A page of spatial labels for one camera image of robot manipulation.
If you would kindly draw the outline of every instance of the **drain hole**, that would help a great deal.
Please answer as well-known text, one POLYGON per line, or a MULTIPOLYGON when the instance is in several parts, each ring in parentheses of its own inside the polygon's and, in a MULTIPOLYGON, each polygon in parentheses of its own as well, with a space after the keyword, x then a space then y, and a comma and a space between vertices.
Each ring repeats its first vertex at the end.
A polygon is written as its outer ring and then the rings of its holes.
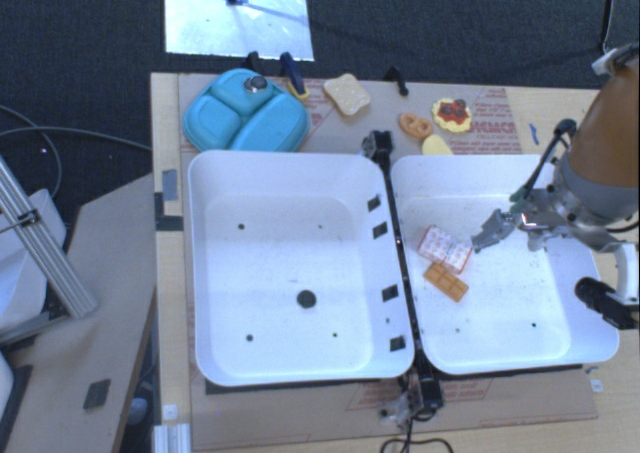
POLYGON ((298 304, 300 304, 304 309, 309 309, 316 305, 316 296, 313 291, 309 291, 305 289, 298 293, 298 304))

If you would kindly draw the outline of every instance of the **dark carpet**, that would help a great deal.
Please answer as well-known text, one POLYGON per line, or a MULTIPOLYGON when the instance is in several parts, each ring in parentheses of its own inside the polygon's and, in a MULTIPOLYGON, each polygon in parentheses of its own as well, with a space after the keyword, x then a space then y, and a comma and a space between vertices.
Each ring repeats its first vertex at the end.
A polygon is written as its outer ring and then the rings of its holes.
MULTIPOLYGON (((306 76, 596 88, 605 0, 307 0, 316 61, 306 76)), ((612 45, 638 37, 640 0, 616 0, 612 45)), ((149 74, 221 72, 239 59, 164 51, 164 0, 0 0, 0 104, 40 125, 150 142, 149 74)), ((277 65, 267 70, 277 72, 277 65)), ((0 131, 20 123, 0 113, 0 131)), ((151 170, 148 153, 52 133, 64 163, 57 205, 78 206, 151 170)), ((55 182, 34 134, 0 138, 28 191, 55 182)))

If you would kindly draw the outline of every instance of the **wire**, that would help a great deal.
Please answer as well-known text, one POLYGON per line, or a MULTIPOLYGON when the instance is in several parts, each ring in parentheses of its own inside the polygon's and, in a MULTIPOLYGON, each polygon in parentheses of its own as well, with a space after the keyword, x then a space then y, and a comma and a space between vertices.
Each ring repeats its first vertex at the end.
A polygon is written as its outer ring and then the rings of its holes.
POLYGON ((103 140, 109 140, 111 142, 128 145, 129 147, 135 147, 136 149, 141 149, 143 151, 149 151, 149 152, 151 151, 151 147, 149 147, 148 145, 140 144, 132 140, 127 140, 126 138, 114 137, 112 135, 107 135, 105 133, 98 133, 97 131, 90 131, 87 129, 65 128, 60 126, 30 126, 28 128, 15 128, 15 129, 10 129, 10 130, 1 132, 0 138, 6 135, 13 135, 16 133, 23 133, 27 131, 37 131, 37 132, 54 131, 57 133, 74 133, 78 135, 101 138, 103 140))
MULTIPOLYGON (((4 106, 4 105, 0 105, 0 111, 3 111, 9 115, 11 115, 12 117, 15 117, 16 119, 21 120, 22 122, 24 122, 25 124, 28 124, 31 127, 38 127, 38 125, 33 122, 31 119, 29 119, 27 116, 22 115, 20 112, 17 112, 16 110, 14 110, 13 108, 9 108, 8 106, 4 106)), ((51 198, 55 199, 55 197, 58 195, 58 192, 60 191, 60 186, 62 185, 62 160, 60 159, 60 153, 58 152, 58 149, 56 148, 55 144, 53 143, 53 141, 51 140, 51 138, 49 138, 49 135, 47 135, 46 133, 40 131, 40 136, 42 136, 42 138, 44 139, 44 141, 47 143, 47 145, 51 148, 51 152, 53 153, 53 156, 56 159, 56 165, 58 168, 58 177, 56 178, 56 184, 53 187, 53 191, 51 192, 51 198)))
POLYGON ((435 415, 436 414, 435 414, 435 412, 433 410, 422 409, 422 410, 419 410, 418 412, 416 412, 416 414, 413 416, 413 420, 414 421, 418 421, 419 423, 426 423, 427 421, 431 421, 431 419, 435 415))
POLYGON ((629 231, 633 231, 636 227, 638 227, 638 225, 640 225, 640 221, 636 220, 633 224, 625 226, 625 227, 620 227, 620 228, 610 228, 607 227, 607 232, 609 233, 627 233, 629 231))
POLYGON ((576 122, 572 119, 563 119, 558 123, 558 125, 553 131, 553 138, 551 139, 551 141, 549 142, 549 145, 547 146, 544 153, 540 157, 538 166, 536 167, 536 169, 533 171, 533 174, 531 174, 531 176, 523 186, 523 189, 524 189, 524 194, 522 196, 523 199, 528 198, 529 195, 531 194, 533 187, 536 184, 536 181, 538 180, 538 176, 540 176, 540 172, 542 172, 542 168, 544 167, 544 164, 547 161, 547 158, 551 155, 551 153, 553 152, 553 149, 558 144, 558 142, 562 142, 565 148, 569 147, 566 140, 562 138, 562 135, 567 133, 569 135, 569 138, 573 138, 573 135, 575 134, 576 129, 577 129, 576 122))
POLYGON ((421 440, 421 441, 415 441, 411 439, 411 435, 413 433, 413 421, 428 421, 428 419, 423 419, 423 420, 419 420, 419 419, 415 419, 415 418, 411 418, 411 420, 409 421, 409 425, 407 426, 407 437, 406 439, 388 439, 386 441, 384 441, 382 443, 382 446, 380 447, 380 453, 385 453, 387 447, 390 444, 402 444, 402 449, 399 451, 399 453, 409 453, 409 448, 412 445, 415 446, 423 446, 426 444, 435 444, 435 443, 439 443, 444 445, 445 448, 447 448, 447 451, 449 453, 455 453, 453 451, 453 447, 451 446, 451 444, 449 444, 447 441, 445 441, 444 439, 425 439, 425 440, 421 440))
MULTIPOLYGON (((27 117, 25 117, 24 115, 16 112, 15 110, 11 110, 10 108, 7 108, 5 106, 0 105, 0 109, 2 109, 3 111, 10 113, 11 115, 14 115, 15 117, 20 118, 21 120, 24 120, 25 122, 27 122, 28 124, 35 124, 32 121, 30 121, 27 117)), ((56 195, 58 195, 58 192, 60 191, 60 186, 62 184, 62 160, 60 159, 60 153, 58 152, 58 149, 56 149, 56 146, 53 144, 53 142, 51 141, 51 139, 49 138, 48 135, 46 135, 44 132, 45 131, 52 131, 52 132, 56 132, 56 133, 73 133, 73 134, 77 134, 77 135, 83 135, 83 136, 88 136, 88 137, 94 137, 94 138, 100 138, 102 140, 108 140, 110 142, 116 142, 119 144, 124 144, 127 145, 129 147, 134 147, 136 149, 141 149, 143 151, 151 151, 151 148, 147 145, 144 144, 140 144, 138 142, 133 142, 132 140, 127 140, 126 138, 120 138, 120 137, 114 137, 112 135, 107 135, 105 133, 98 133, 97 131, 90 131, 90 130, 86 130, 86 129, 79 129, 79 128, 65 128, 65 127, 60 127, 60 126, 29 126, 26 128, 14 128, 14 129, 9 129, 3 132, 0 132, 0 138, 4 137, 4 136, 8 136, 8 135, 15 135, 17 133, 25 133, 25 132, 30 132, 30 131, 34 131, 37 133, 40 133, 42 135, 42 137, 46 140, 46 142, 49 144, 49 146, 51 147, 51 150, 53 151, 53 154, 56 158, 56 165, 58 167, 58 177, 56 179, 56 185, 53 189, 53 191, 51 192, 51 197, 55 198, 56 195)))
POLYGON ((138 392, 140 387, 142 387, 142 384, 147 379, 147 377, 156 370, 157 366, 158 366, 158 358, 156 357, 155 360, 151 363, 151 366, 149 366, 149 368, 147 369, 147 371, 145 371, 144 373, 140 374, 140 376, 138 376, 138 382, 136 383, 136 388, 133 391, 134 395, 138 392))

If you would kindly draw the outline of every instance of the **metal frame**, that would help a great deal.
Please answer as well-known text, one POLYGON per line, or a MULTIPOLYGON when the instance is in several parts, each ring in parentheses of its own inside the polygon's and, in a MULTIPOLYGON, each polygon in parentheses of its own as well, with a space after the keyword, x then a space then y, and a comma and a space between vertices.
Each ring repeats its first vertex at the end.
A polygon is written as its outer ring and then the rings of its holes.
MULTIPOLYGON (((0 156, 0 213, 14 230, 29 254, 36 261, 65 310, 73 318, 82 318, 93 311, 98 302, 82 285, 62 248, 56 243, 38 211, 32 206, 17 179, 0 156)), ((28 337, 57 322, 48 312, 27 320, 0 335, 0 346, 28 337)))

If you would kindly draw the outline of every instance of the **pink package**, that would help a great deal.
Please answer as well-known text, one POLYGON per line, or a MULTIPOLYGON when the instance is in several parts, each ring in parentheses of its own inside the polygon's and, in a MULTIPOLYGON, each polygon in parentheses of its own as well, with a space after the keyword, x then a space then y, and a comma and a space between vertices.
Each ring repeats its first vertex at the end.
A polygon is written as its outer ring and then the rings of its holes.
POLYGON ((418 254, 459 275, 467 264, 471 248, 435 225, 430 225, 420 241, 418 254))

